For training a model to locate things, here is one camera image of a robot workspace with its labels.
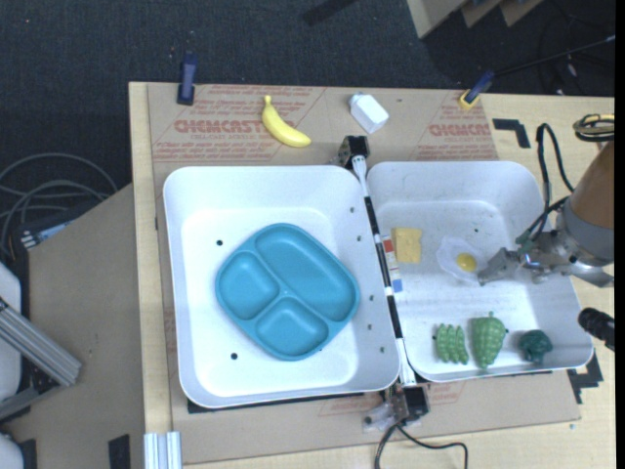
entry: black cable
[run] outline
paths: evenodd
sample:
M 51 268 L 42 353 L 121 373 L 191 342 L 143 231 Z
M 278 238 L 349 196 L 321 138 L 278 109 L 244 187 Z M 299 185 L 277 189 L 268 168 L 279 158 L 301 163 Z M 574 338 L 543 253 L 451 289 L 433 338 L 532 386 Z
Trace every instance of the black cable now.
M 539 217 L 538 228 L 536 229 L 535 233 L 531 237 L 532 240 L 535 240 L 545 229 L 545 225 L 547 224 L 547 218 L 549 215 L 547 211 L 549 210 L 550 203 L 551 203 L 551 183 L 549 182 L 549 171 L 547 170 L 547 163 L 545 162 L 545 143 L 544 143 L 545 130 L 547 130 L 550 135 L 553 134 L 553 130 L 551 130 L 551 127 L 547 125 L 546 123 L 543 123 L 542 125 L 538 127 L 538 129 L 536 129 L 536 143 L 538 145 L 537 147 L 538 164 L 540 166 L 540 172 L 543 177 L 544 207 L 543 207 L 543 213 Z M 560 156 L 560 148 L 558 147 L 557 143 L 555 143 L 554 146 L 556 149 L 556 159 L 558 160 L 558 164 L 562 172 L 562 158 Z
M 553 56 L 549 56 L 548 58 L 540 58 L 534 61 L 530 61 L 529 63 L 525 63 L 525 64 L 518 64 L 516 66 L 511 66 L 511 67 L 506 67 L 504 69 L 500 69 L 498 71 L 495 71 L 495 76 L 503 76 L 505 74 L 510 74 L 510 73 L 515 73 L 517 71 L 520 71 L 522 69 L 527 69 L 529 67 L 532 66 L 536 66 L 539 64 L 543 64 L 543 63 L 548 63 L 549 61 L 553 61 L 555 59 L 559 59 L 562 58 L 564 56 L 568 56 L 569 54 L 575 54 L 576 52 L 581 52 L 581 51 L 585 51 L 587 49 L 591 49 L 593 47 L 597 47 L 599 45 L 603 45 L 606 43 L 610 43 L 613 42 L 614 40 L 616 40 L 616 35 L 610 35 L 602 40 L 599 40 L 597 42 L 593 42 L 593 43 L 589 43 L 586 45 L 582 45 L 580 47 L 575 47 L 574 49 L 570 49 L 570 50 L 565 50 L 563 52 L 559 52 L 557 54 L 554 54 Z
M 392 425 L 387 430 L 387 432 L 384 434 L 384 436 L 382 437 L 382 440 L 380 440 L 380 443 L 378 444 L 378 449 L 376 450 L 375 457 L 373 459 L 374 469 L 380 469 L 380 460 L 382 458 L 382 451 L 384 450 L 384 447 L 386 446 L 387 442 L 389 441 L 389 439 L 393 435 L 393 432 L 395 431 L 395 429 L 398 429 L 398 431 L 403 436 L 405 436 L 408 440 L 410 440 L 415 445 L 418 445 L 419 447 L 429 448 L 429 449 L 447 449 L 447 448 L 455 448 L 455 447 L 461 448 L 465 452 L 464 469 L 468 469 L 468 467 L 469 467 L 469 449 L 467 448 L 467 446 L 464 443 L 454 442 L 454 443 L 448 443 L 446 445 L 429 445 L 427 443 L 420 442 L 416 438 L 413 438 L 412 436 L 410 436 L 403 429 L 403 427 L 401 427 L 402 423 L 403 423 L 403 421 L 399 421 L 398 423 Z
M 401 434 L 403 434 L 403 436 L 405 436 L 408 440 L 410 440 L 412 443 L 418 445 L 419 447 L 429 448 L 429 449 L 447 449 L 447 448 L 454 448 L 454 447 L 461 448 L 465 452 L 464 469 L 468 469 L 468 467 L 469 467 L 469 449 L 467 448 L 467 446 L 464 443 L 454 442 L 454 443 L 448 443 L 446 445 L 429 445 L 427 443 L 420 442 L 416 438 L 413 438 L 412 436 L 410 436 L 408 433 L 406 433 L 403 430 L 403 427 L 397 426 L 397 429 L 399 430 L 399 432 Z
M 574 31 L 575 29 L 579 29 L 580 26 L 586 28 L 586 30 L 591 31 L 594 35 L 599 37 L 601 36 L 615 36 L 614 29 L 615 23 L 612 20 L 597 22 L 597 21 L 587 21 L 585 19 L 579 18 L 574 14 L 567 12 L 562 5 L 560 5 L 556 0 L 549 0 L 553 6 L 558 10 L 561 14 L 562 18 L 566 22 L 566 33 L 567 33 L 567 49 L 572 49 L 574 46 Z M 614 72 L 614 62 L 604 61 L 603 59 L 597 58 L 595 56 L 591 56 L 581 51 L 577 51 L 577 53 L 572 56 L 571 54 L 567 57 L 566 67 L 570 76 L 572 78 L 572 83 L 577 88 L 579 93 L 582 96 L 587 95 L 585 89 L 582 88 L 580 84 L 580 77 L 577 73 L 577 67 L 575 67 L 575 63 L 586 63 L 593 64 L 599 66 L 607 71 Z
M 550 31 L 551 27 L 560 22 L 560 16 L 553 16 L 551 17 L 551 19 L 543 26 L 542 31 L 540 32 L 540 35 L 538 36 L 538 50 L 536 52 L 536 57 L 538 58 L 542 58 L 544 57 L 543 54 L 543 50 L 545 48 L 545 41 L 546 41 L 546 37 L 548 34 L 548 31 Z M 553 75 L 553 79 L 548 82 L 546 76 L 546 72 L 545 72 L 545 66 L 549 66 L 550 69 L 552 71 L 551 74 Z M 538 80 L 540 81 L 540 86 L 542 88 L 542 91 L 545 94 L 553 94 L 554 93 L 554 83 L 559 79 L 560 74 L 558 73 L 558 69 L 554 66 L 553 63 L 547 63 L 547 64 L 538 64 L 536 67 L 537 70 L 537 74 L 538 74 Z
M 536 220 L 531 224 L 531 226 L 527 228 L 527 231 L 531 233 L 533 229 L 538 225 L 538 223 L 540 223 L 545 217 L 549 217 L 549 214 L 551 214 L 552 212 L 555 212 L 556 210 L 560 210 L 562 206 L 564 205 L 564 202 L 567 200 L 568 200 L 568 196 L 565 196 L 564 198 L 560 198 L 558 201 L 556 201 L 556 203 L 553 203 L 552 205 L 550 205 L 549 208 L 543 211 L 543 213 L 540 214 L 536 218 Z
M 540 127 L 538 127 L 538 134 L 536 135 L 536 142 L 538 143 L 539 146 L 543 145 L 543 138 L 544 138 L 545 131 L 547 131 L 547 133 L 549 134 L 552 144 L 554 145 L 554 152 L 556 153 L 556 161 L 558 163 L 558 169 L 560 170 L 560 175 L 562 177 L 562 180 L 564 181 L 564 185 L 568 188 L 570 192 L 573 192 L 574 187 L 570 183 L 570 181 L 566 177 L 566 173 L 564 172 L 563 156 L 562 156 L 562 153 L 560 152 L 560 145 L 558 144 L 558 139 L 556 138 L 556 134 L 554 133 L 554 130 L 549 126 L 549 124 L 543 123 Z
M 581 120 L 573 124 L 575 136 L 585 143 L 607 143 L 614 141 L 614 115 L 613 114 L 587 114 Z
M 33 195 L 37 194 L 38 192 L 44 191 L 44 190 L 46 190 L 48 188 L 76 188 L 76 189 L 82 190 L 85 193 L 91 193 L 98 201 L 104 201 L 104 199 L 102 198 L 102 196 L 99 193 L 94 192 L 90 188 L 88 188 L 86 186 L 82 186 L 82 185 L 77 184 L 77 183 L 73 183 L 71 181 L 64 181 L 64 180 L 51 181 L 49 183 L 42 184 L 41 186 L 35 188 L 31 192 L 25 193 L 15 203 L 13 208 L 11 208 L 11 210 L 9 211 L 9 215 L 6 218 L 6 220 L 4 222 L 4 225 L 2 227 L 2 232 L 0 233 L 0 258 L 2 258 L 3 261 L 8 259 L 8 257 L 11 255 L 11 253 L 9 252 L 9 249 L 5 246 L 5 244 L 7 243 L 7 237 L 8 237 L 8 233 L 9 233 L 9 225 L 11 224 L 11 220 L 13 218 L 13 215 L 20 209 L 20 207 L 22 206 L 22 204 L 25 201 L 29 200 Z

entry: toy sink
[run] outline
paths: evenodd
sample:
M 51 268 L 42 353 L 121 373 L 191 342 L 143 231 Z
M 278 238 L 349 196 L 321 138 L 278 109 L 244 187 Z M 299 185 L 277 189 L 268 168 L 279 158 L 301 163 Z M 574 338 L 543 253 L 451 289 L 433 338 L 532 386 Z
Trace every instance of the toy sink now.
M 592 341 L 577 324 L 581 308 L 567 277 L 535 285 L 519 270 L 513 279 L 479 286 L 437 262 L 438 247 L 450 235 L 484 259 L 514 247 L 542 210 L 537 183 L 524 167 L 387 162 L 372 167 L 367 180 L 381 235 L 397 227 L 422 231 L 421 262 L 399 263 L 403 289 L 395 294 L 406 358 L 418 377 L 443 382 L 528 373 L 577 367 L 591 358 Z M 397 381 L 401 351 L 362 188 L 350 171 L 332 165 L 185 167 L 167 178 L 163 196 L 179 373 L 191 401 L 223 408 L 381 391 Z M 330 270 L 340 281 L 333 285 L 336 302 L 320 312 L 307 302 L 315 300 L 314 288 L 302 285 L 295 298 L 288 296 L 290 276 L 280 274 L 288 273 L 288 262 L 282 258 L 277 271 L 271 267 L 284 242 L 313 252 L 308 239 L 290 236 L 296 230 L 339 263 Z M 274 234 L 259 240 L 263 231 Z M 312 259 L 325 266 L 326 257 Z M 343 269 L 354 278 L 355 292 L 339 276 Z M 219 300 L 228 272 L 256 280 L 250 299 L 227 282 Z M 355 293 L 357 302 L 350 299 Z M 270 311 L 274 316 L 263 319 Z M 474 360 L 438 358 L 433 336 L 442 323 L 465 329 L 471 354 L 471 320 L 489 312 L 508 331 L 493 365 L 484 370 Z M 279 322 L 288 319 L 309 329 L 292 345 L 281 336 Z M 554 346 L 542 363 L 527 362 L 518 349 L 531 329 L 542 329 Z

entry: banana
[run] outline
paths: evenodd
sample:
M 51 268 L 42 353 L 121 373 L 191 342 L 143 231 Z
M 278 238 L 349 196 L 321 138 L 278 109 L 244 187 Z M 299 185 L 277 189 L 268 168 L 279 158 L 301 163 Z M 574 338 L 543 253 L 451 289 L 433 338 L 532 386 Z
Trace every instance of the banana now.
M 271 104 L 271 96 L 265 96 L 263 125 L 281 143 L 292 148 L 303 148 L 312 142 L 309 136 L 286 124 Z

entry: blue divided plate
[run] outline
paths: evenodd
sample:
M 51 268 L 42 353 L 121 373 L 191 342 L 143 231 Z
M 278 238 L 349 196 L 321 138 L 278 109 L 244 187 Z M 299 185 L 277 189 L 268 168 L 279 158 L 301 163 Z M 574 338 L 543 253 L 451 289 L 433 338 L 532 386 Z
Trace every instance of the blue divided plate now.
M 273 224 L 250 236 L 217 272 L 217 300 L 268 353 L 302 360 L 354 316 L 352 274 L 303 229 Z

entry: cable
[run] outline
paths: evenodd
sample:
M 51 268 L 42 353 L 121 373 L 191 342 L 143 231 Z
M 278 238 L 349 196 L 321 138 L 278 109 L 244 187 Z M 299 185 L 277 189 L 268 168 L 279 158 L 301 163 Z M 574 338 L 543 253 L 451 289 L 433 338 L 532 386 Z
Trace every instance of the cable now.
M 115 182 L 102 169 L 102 167 L 96 165 L 95 163 L 93 163 L 93 162 L 89 161 L 88 159 L 83 158 L 81 156 L 75 156 L 73 154 L 64 153 L 64 152 L 43 152 L 43 153 L 38 153 L 38 154 L 33 154 L 31 156 L 27 156 L 26 158 L 22 158 L 21 160 L 18 160 L 15 163 L 12 163 L 7 168 L 5 168 L 2 172 L 0 172 L 0 182 L 2 182 L 2 180 L 8 174 L 10 174 L 13 170 L 17 169 L 18 167 L 21 167 L 22 165 L 25 165 L 25 163 L 28 163 L 28 162 L 36 160 L 36 159 L 42 159 L 42 158 L 66 158 L 66 159 L 71 159 L 71 160 L 83 163 L 83 164 L 93 168 L 100 175 L 102 175 L 104 177 L 104 179 L 108 182 L 108 184 L 110 185 L 112 190 L 114 192 L 117 192 L 117 186 L 115 185 Z M 24 196 L 25 195 L 25 192 L 14 190 L 12 188 L 8 188 L 8 187 L 2 186 L 2 185 L 0 185 L 0 191 L 7 192 L 9 194 L 14 194 L 14 195 L 17 195 L 17 196 Z M 47 195 L 46 197 L 48 197 L 48 198 L 59 198 L 59 197 L 68 197 L 68 195 L 51 195 L 50 194 L 50 195 Z
M 573 123 L 573 130 L 577 139 L 586 143 L 614 141 L 614 115 L 587 114 Z
M 570 192 L 573 192 L 573 189 L 574 189 L 573 185 L 570 183 L 570 181 L 566 177 L 566 173 L 564 172 L 563 158 L 560 152 L 560 146 L 558 145 L 558 139 L 556 138 L 556 134 L 547 123 L 543 123 L 538 127 L 538 129 L 536 129 L 536 143 L 538 145 L 538 149 L 537 149 L 538 164 L 540 165 L 540 171 L 543 177 L 543 193 L 544 193 L 545 207 L 544 207 L 543 213 L 537 220 L 539 225 L 538 225 L 538 229 L 531 237 L 532 240 L 535 240 L 545 229 L 545 225 L 547 224 L 547 218 L 549 217 L 549 213 L 551 211 L 551 208 L 550 208 L 551 207 L 550 205 L 551 183 L 549 182 L 549 172 L 547 170 L 547 164 L 545 163 L 545 143 L 544 143 L 545 131 L 547 131 L 547 133 L 551 137 L 552 143 L 554 145 L 554 151 L 556 153 L 556 161 L 558 163 L 558 168 L 560 170 L 560 175 L 562 177 L 562 180 L 564 181 L 564 184 L 566 185 L 566 187 L 568 188 Z
M 22 158 L 12 163 L 0 172 L 0 182 L 2 182 L 11 172 L 17 170 L 20 167 L 23 167 L 25 164 L 31 163 L 35 160 L 48 158 L 73 160 L 80 164 L 86 165 L 91 169 L 94 169 L 104 178 L 106 185 L 111 188 L 112 192 L 117 192 L 117 186 L 115 185 L 114 181 L 100 166 L 81 156 L 76 156 L 64 152 L 37 153 Z M 70 188 L 73 189 L 74 192 L 46 192 L 55 188 Z M 12 207 L 8 211 L 0 212 L 0 218 L 3 219 L 2 228 L 0 229 L 0 259 L 2 261 L 6 261 L 11 256 L 11 251 L 8 245 L 8 234 L 10 225 L 12 221 L 14 221 L 16 214 L 20 212 L 20 220 L 23 224 L 26 220 L 26 214 L 29 211 L 59 211 L 66 210 L 68 208 L 65 203 L 33 204 L 32 200 L 46 200 L 50 202 L 52 200 L 65 200 L 68 198 L 92 196 L 96 199 L 96 201 L 104 201 L 107 197 L 110 196 L 110 194 L 107 192 L 98 192 L 93 190 L 92 188 L 89 188 L 88 186 L 84 186 L 80 183 L 76 183 L 68 179 L 57 179 L 54 181 L 50 181 L 43 185 L 39 185 L 31 191 L 22 191 L 8 186 L 0 185 L 0 192 L 7 193 L 18 198 L 18 200 L 12 205 Z
M 5 219 L 4 225 L 2 227 L 2 233 L 0 234 L 0 251 L 2 253 L 3 260 L 6 260 L 6 257 L 11 255 L 11 252 L 5 246 L 5 244 L 7 242 L 7 235 L 8 235 L 8 231 L 9 231 L 9 224 L 11 223 L 11 220 L 13 219 L 13 215 L 19 210 L 19 208 L 22 205 L 22 203 L 24 201 L 30 199 L 33 195 L 37 194 L 38 192 L 44 191 L 44 190 L 49 189 L 49 188 L 60 188 L 60 187 L 77 188 L 77 189 L 80 189 L 80 190 L 82 190 L 84 192 L 91 193 L 98 201 L 103 201 L 103 198 L 100 196 L 99 193 L 94 192 L 93 190 L 91 190 L 90 188 L 88 188 L 86 186 L 83 186 L 83 185 L 80 185 L 80 184 L 77 184 L 77 183 L 73 183 L 71 181 L 66 181 L 66 180 L 51 181 L 49 183 L 42 184 L 41 186 L 35 188 L 31 192 L 25 193 L 16 202 L 16 204 L 13 206 L 13 208 L 9 211 L 9 215 Z
M 455 448 L 455 447 L 461 448 L 465 452 L 464 469 L 468 469 L 468 467 L 469 467 L 469 449 L 467 448 L 467 446 L 464 443 L 455 442 L 455 443 L 448 443 L 446 445 L 428 445 L 428 444 L 420 442 L 416 438 L 413 438 L 412 436 L 410 436 L 403 429 L 403 427 L 401 427 L 402 423 L 403 423 L 403 421 L 399 421 L 398 423 L 392 425 L 387 430 L 387 432 L 384 434 L 382 439 L 380 440 L 380 443 L 378 444 L 378 448 L 377 448 L 377 450 L 375 452 L 375 457 L 373 459 L 374 469 L 380 469 L 380 467 L 381 467 L 380 466 L 380 460 L 382 458 L 382 451 L 384 450 L 384 447 L 386 446 L 387 442 L 389 441 L 389 439 L 393 435 L 393 432 L 395 431 L 395 429 L 398 429 L 398 431 L 403 436 L 405 436 L 408 440 L 410 440 L 415 445 L 418 445 L 419 447 L 429 448 L 429 449 L 447 449 L 447 448 Z
M 550 205 L 547 210 L 545 210 L 542 214 L 540 214 L 536 218 L 536 220 L 531 224 L 529 228 L 527 228 L 526 231 L 528 233 L 531 233 L 534 230 L 534 228 L 538 225 L 538 223 L 540 223 L 545 217 L 549 217 L 549 214 L 551 214 L 552 212 L 555 212 L 556 210 L 560 210 L 563 207 L 564 202 L 567 200 L 568 200 L 568 196 L 565 196 L 564 198 L 560 198 L 558 201 L 556 201 L 556 203 L 553 203 L 552 205 Z
M 575 47 L 574 49 L 568 49 L 565 50 L 563 52 L 559 52 L 557 54 L 554 54 L 553 56 L 549 56 L 548 58 L 540 58 L 534 61 L 530 61 L 529 63 L 525 63 L 525 64 L 519 64 L 516 66 L 511 66 L 511 67 L 506 67 L 504 69 L 500 69 L 498 71 L 495 71 L 495 76 L 503 76 L 505 74 L 510 74 L 510 73 L 515 73 L 517 71 L 521 71 L 522 69 L 526 69 L 528 67 L 532 67 L 532 66 L 536 66 L 539 64 L 543 64 L 543 63 L 548 63 L 549 61 L 553 61 L 554 59 L 559 59 L 559 58 L 563 58 L 564 56 L 569 56 L 571 54 L 575 54 L 576 52 L 581 52 L 581 51 L 585 51 L 587 49 L 591 49 L 593 47 L 597 47 L 599 45 L 604 45 L 606 43 L 610 43 L 616 40 L 616 35 L 609 35 L 608 37 L 602 39 L 602 40 L 598 40 L 596 42 L 593 43 L 589 43 L 586 45 L 582 45 L 580 47 Z

